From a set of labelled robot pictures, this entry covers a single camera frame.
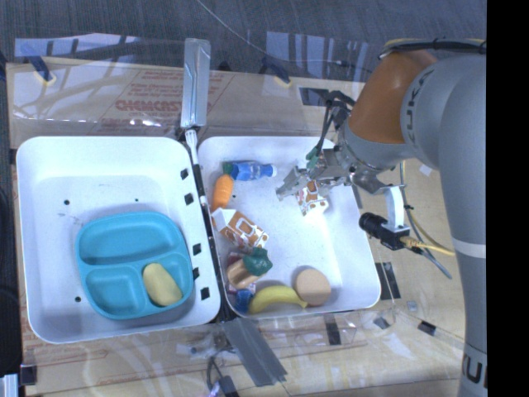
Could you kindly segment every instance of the blue bowl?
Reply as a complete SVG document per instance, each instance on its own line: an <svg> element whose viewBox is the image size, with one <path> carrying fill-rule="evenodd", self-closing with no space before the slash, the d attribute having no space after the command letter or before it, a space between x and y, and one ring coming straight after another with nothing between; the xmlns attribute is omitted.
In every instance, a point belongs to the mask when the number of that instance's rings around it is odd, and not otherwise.
<svg viewBox="0 0 529 397"><path fill-rule="evenodd" d="M193 267L182 232L162 213L120 213L87 223L75 242L75 255L88 301L111 319L149 316L178 307L193 290ZM145 289L142 273L160 263L183 297L161 307Z"/></svg>

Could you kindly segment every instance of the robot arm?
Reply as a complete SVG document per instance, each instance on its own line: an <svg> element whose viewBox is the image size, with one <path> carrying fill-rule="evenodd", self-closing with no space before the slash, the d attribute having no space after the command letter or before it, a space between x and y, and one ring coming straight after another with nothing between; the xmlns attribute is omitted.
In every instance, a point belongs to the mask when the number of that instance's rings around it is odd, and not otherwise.
<svg viewBox="0 0 529 397"><path fill-rule="evenodd" d="M397 41L385 49L381 63L338 131L337 145L312 155L305 170L294 168L277 195L282 199L294 194L315 179L324 190L353 184L388 198L390 188L377 175L402 160L416 157L439 170L465 298L459 396L475 397L488 395L486 44L456 43L460 45L433 41L430 48L444 46L470 54L437 60L423 41Z"/></svg>

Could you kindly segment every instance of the black connector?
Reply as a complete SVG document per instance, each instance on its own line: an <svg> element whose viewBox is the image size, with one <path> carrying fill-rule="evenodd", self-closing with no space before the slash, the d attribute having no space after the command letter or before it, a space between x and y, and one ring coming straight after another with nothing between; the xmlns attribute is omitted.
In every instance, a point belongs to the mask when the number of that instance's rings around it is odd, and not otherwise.
<svg viewBox="0 0 529 397"><path fill-rule="evenodd" d="M218 383L226 397L239 397L239 394L235 388L235 384L233 384L233 380L231 380L229 375L223 376L220 380L218 380Z"/></svg>
<svg viewBox="0 0 529 397"><path fill-rule="evenodd" d="M400 241L400 238L410 235L410 230L406 229L393 232L384 227L385 223L388 223L387 219L374 213L364 213L359 221L360 227L370 236L378 238L383 246L386 246L390 250L404 248L404 244Z"/></svg>

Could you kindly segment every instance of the dark gray carpet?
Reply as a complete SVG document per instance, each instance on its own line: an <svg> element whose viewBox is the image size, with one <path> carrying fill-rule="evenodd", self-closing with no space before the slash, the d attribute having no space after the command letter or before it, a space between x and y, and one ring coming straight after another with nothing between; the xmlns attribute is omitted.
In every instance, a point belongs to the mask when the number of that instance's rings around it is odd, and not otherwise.
<svg viewBox="0 0 529 397"><path fill-rule="evenodd" d="M16 38L60 37L99 32L212 43L212 67L257 72L267 49L267 33L339 41L332 56L350 57L350 44L364 45L368 57L360 79L367 79L382 44L394 38L487 37L488 0L0 0L0 51L14 61ZM181 54L151 51L146 63L178 65ZM292 74L310 69L287 64ZM348 79L335 65L324 77ZM0 187L7 196L0 241L0 376L21 362L13 252L11 176L6 90L0 83Z"/></svg>

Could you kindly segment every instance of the orange vegetable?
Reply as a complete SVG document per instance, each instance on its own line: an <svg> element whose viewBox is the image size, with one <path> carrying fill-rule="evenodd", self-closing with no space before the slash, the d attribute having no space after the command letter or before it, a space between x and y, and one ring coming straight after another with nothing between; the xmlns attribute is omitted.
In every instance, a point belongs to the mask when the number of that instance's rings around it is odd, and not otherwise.
<svg viewBox="0 0 529 397"><path fill-rule="evenodd" d="M213 190L212 212L218 208L226 208L230 202L234 182L229 174L223 174L217 179Z"/></svg>

